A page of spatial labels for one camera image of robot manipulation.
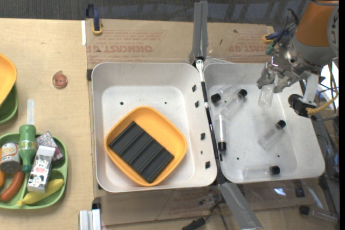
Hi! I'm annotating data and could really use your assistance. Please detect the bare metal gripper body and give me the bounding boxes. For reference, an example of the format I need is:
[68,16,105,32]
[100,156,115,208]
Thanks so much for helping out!
[269,47,323,81]

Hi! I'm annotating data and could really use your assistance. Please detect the clear plastic bottle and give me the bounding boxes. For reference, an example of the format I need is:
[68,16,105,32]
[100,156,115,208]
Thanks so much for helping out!
[258,83,275,109]
[220,88,249,120]
[213,114,227,152]
[257,119,287,151]
[299,205,338,222]
[242,165,281,180]
[210,85,236,104]

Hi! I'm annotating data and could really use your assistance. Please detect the white plastic tray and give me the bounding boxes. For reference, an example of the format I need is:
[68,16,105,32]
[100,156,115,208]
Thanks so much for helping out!
[202,62,326,185]
[91,61,218,193]

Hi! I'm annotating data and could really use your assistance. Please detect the thin black and white rod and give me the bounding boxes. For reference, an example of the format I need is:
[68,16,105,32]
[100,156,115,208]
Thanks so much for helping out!
[194,58,225,163]

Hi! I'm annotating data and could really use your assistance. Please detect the orange plate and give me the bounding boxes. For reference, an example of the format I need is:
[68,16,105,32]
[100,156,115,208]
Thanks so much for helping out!
[103,106,188,187]
[0,53,18,106]

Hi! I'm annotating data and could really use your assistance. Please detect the brown cardboard board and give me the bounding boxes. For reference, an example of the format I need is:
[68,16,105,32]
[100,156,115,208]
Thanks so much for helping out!
[85,18,326,226]

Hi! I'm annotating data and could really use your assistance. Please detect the dark grey grooved rack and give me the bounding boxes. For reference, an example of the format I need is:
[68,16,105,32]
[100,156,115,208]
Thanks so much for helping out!
[108,120,175,184]

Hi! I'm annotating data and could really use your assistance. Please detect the pink round biscuit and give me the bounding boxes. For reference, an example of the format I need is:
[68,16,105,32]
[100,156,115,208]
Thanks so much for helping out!
[52,69,68,89]

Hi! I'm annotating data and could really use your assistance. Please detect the pink packet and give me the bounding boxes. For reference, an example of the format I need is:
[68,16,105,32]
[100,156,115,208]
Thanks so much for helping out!
[35,131,64,163]

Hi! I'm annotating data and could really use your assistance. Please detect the green divided plate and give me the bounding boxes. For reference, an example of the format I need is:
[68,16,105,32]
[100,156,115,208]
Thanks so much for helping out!
[0,132,68,210]

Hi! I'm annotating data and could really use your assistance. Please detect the white cow print carton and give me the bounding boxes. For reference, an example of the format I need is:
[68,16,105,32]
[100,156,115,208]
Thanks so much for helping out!
[26,145,57,194]

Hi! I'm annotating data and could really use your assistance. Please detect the yellow banana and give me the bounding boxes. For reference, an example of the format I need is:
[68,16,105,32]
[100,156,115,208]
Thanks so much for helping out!
[17,178,65,206]

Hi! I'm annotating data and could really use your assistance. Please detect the green bottle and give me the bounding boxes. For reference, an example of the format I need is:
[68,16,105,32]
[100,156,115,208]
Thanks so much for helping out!
[18,124,37,174]

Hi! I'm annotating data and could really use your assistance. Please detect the small grey can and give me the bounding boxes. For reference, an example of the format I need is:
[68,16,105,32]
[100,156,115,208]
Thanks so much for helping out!
[0,142,22,174]

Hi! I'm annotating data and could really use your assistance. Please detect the red sausage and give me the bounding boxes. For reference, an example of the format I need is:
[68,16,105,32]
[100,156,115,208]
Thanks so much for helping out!
[0,170,26,203]

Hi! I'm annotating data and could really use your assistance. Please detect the black cylinder on white bracket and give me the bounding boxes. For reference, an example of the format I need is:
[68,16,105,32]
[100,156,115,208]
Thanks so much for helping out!
[287,72,320,119]

